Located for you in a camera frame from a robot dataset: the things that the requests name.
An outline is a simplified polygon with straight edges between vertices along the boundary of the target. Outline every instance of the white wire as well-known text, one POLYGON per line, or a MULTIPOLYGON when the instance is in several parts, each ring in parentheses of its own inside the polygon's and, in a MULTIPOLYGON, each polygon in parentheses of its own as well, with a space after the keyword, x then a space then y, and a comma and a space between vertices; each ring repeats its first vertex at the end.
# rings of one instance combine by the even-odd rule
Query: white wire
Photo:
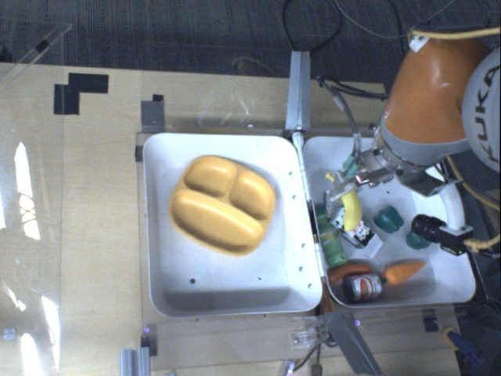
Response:
MULTIPOLYGON (((451 0, 449 3, 447 3, 443 8, 439 9, 435 14, 433 14, 432 16, 430 16, 426 21, 424 21, 424 23, 426 22, 429 22, 431 19, 435 18, 437 15, 439 15, 440 13, 443 13, 445 10, 447 10, 452 4, 454 4, 457 0, 451 0)), ((400 34, 398 36, 388 36, 388 35, 385 35, 385 34, 379 34, 377 32, 374 32, 372 30, 370 30, 369 28, 367 27, 364 27, 360 22, 357 22, 356 20, 354 20, 352 17, 350 17, 348 15, 348 13, 346 13, 346 11, 343 10, 343 8, 341 7, 341 4, 339 3, 339 0, 334 0, 334 2, 336 3, 336 6, 337 8, 339 9, 340 13, 349 21, 351 21, 354 25, 356 25, 357 27, 359 27, 360 29, 364 30, 365 32, 373 35, 373 36, 376 36, 378 38, 382 38, 382 39, 391 39, 391 40, 394 40, 394 39, 400 39, 400 38, 406 38, 407 37, 407 33, 406 34, 400 34)), ((423 22, 421 23, 418 23, 416 25, 414 25, 413 27, 411 27, 409 29, 409 31, 412 31, 415 27, 418 27, 420 24, 422 24, 423 22)))

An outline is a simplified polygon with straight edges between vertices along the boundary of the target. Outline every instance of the yellow banana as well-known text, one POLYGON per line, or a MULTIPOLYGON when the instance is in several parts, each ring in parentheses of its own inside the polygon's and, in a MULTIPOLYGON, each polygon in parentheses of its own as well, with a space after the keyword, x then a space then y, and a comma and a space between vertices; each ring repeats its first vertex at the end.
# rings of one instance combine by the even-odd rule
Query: yellow banana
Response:
POLYGON ((344 206, 344 231, 352 231, 362 220, 362 205, 355 190, 341 197, 344 206))

